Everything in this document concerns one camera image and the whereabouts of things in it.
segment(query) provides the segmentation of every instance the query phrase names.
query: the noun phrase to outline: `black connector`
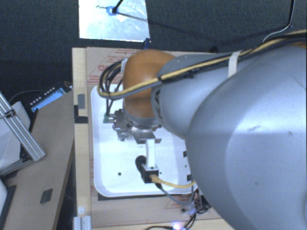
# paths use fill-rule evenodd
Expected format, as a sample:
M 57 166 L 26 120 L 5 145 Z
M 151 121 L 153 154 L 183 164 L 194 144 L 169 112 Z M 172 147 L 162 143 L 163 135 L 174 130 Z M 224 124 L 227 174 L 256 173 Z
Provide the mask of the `black connector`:
M 139 156 L 135 160 L 136 167 L 138 168 L 138 171 L 141 173 L 141 178 L 145 183 L 153 183 L 150 175 L 155 174 L 159 175 L 159 169 L 157 167 L 146 167 L 146 157 L 145 156 Z

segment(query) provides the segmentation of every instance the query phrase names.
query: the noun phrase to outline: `white bracket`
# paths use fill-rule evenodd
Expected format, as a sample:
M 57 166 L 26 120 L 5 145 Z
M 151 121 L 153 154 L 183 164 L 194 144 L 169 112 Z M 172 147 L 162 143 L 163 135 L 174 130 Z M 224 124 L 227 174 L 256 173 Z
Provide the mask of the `white bracket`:
M 90 216 L 74 217 L 73 230 L 92 230 L 92 218 Z
M 155 167 L 155 139 L 146 140 L 146 167 Z

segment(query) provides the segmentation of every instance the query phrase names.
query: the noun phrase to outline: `yellow cable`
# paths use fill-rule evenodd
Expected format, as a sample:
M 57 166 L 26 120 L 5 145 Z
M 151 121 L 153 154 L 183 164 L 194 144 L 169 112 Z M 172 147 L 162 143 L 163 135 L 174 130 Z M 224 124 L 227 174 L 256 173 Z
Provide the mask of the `yellow cable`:
M 176 187 L 176 188 L 188 188 L 188 187 L 192 187 L 195 184 L 195 180 L 193 180 L 191 183 L 189 183 L 187 185 L 177 185 L 177 184 L 173 184 L 173 183 L 170 183 L 170 182 L 163 181 L 155 174 L 151 174 L 149 177 L 150 177 L 150 179 L 152 180 L 153 183 L 165 184 L 165 185 Z
M 307 32 L 307 30 L 305 29 L 305 30 L 300 30 L 300 31 L 288 33 L 288 35 L 295 35 L 295 34 L 306 33 L 306 32 Z M 282 42 L 282 41 L 285 41 L 285 40 L 287 40 L 287 39 L 286 38 L 276 38 L 276 39 L 270 40 L 268 42 L 265 42 L 265 43 L 261 44 L 259 47 L 255 48 L 255 49 L 248 49 L 248 50 L 242 51 L 239 56 L 244 56 L 244 55 L 249 54 L 249 53 L 256 53 L 258 51 L 261 51 L 261 50 L 263 50 L 263 49 L 265 49 L 267 47 L 270 47 L 270 46 L 272 46 L 272 45 L 274 45 L 276 43 L 279 43 L 279 42 Z M 163 75 L 160 76 L 160 79 L 162 81 L 165 81 L 167 79 L 170 79 L 170 78 L 173 78 L 173 77 L 177 77 L 177 76 L 179 76 L 179 75 L 181 75 L 181 74 L 183 74 L 185 72 L 188 72 L 190 70 L 211 66 L 211 65 L 214 65 L 214 64 L 226 61 L 229 58 L 230 58 L 230 56 L 226 56 L 226 57 L 222 57 L 222 58 L 219 58 L 219 59 L 212 59 L 212 60 L 207 61 L 207 62 L 202 62 L 202 63 L 198 63 L 198 64 L 195 64 L 195 65 L 192 65 L 192 66 L 188 66 L 186 68 L 182 68 L 182 69 L 170 72 L 170 73 L 163 74 Z M 158 78 L 153 78 L 151 80 L 144 81 L 142 83 L 139 83 L 139 84 L 136 84 L 134 86 L 131 86 L 131 87 L 129 87 L 129 88 L 125 89 L 125 90 L 122 90 L 120 92 L 112 92 L 112 93 L 102 92 L 100 90 L 99 86 L 97 86 L 97 91 L 98 91 L 99 95 L 101 97 L 104 97 L 104 98 L 117 97 L 117 96 L 121 96 L 123 94 L 130 93 L 132 91 L 138 90 L 140 88 L 146 87 L 146 86 L 148 86 L 150 84 L 157 83 L 159 81 L 160 80 Z

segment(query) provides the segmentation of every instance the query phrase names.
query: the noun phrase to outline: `metal bracket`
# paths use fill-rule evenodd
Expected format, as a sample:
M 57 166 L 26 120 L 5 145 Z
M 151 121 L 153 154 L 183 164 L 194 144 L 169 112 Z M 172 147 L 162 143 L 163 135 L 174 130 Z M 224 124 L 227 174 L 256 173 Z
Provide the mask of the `metal bracket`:
M 146 144 L 147 140 L 153 139 L 155 143 L 160 143 L 162 139 L 156 138 L 151 129 L 139 129 L 133 127 L 131 129 L 132 135 L 138 144 Z
M 113 129 L 117 132 L 119 140 L 124 141 L 129 136 L 130 128 L 122 109 L 119 109 L 118 111 L 115 111 L 113 115 L 110 115 L 108 122 L 114 123 Z
M 18 138 L 24 149 L 27 151 L 33 161 L 38 161 L 45 156 L 45 152 L 33 139 L 29 130 L 25 128 L 21 120 L 14 114 L 11 105 L 0 92 L 0 115 L 4 118 L 5 123 Z

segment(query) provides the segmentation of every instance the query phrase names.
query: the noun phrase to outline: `white tray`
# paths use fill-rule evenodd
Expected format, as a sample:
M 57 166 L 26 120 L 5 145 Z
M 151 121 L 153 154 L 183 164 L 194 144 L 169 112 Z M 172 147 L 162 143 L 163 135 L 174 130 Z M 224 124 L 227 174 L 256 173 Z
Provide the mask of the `white tray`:
M 133 137 L 125 141 L 118 140 L 113 124 L 103 123 L 106 100 L 98 95 L 96 88 L 91 93 L 91 105 L 94 184 L 98 193 L 106 197 L 162 195 L 154 184 L 143 182 L 135 165 L 138 156 L 146 156 L 145 145 L 137 144 Z M 120 108 L 122 100 L 115 101 L 111 113 Z M 190 175 L 188 159 L 183 155 L 186 150 L 185 141 L 163 128 L 157 129 L 154 135 L 162 139 L 155 147 L 159 177 L 174 184 L 190 183 L 187 182 L 187 176 Z M 167 185 L 163 188 L 170 194 L 191 193 L 191 188 L 173 188 Z

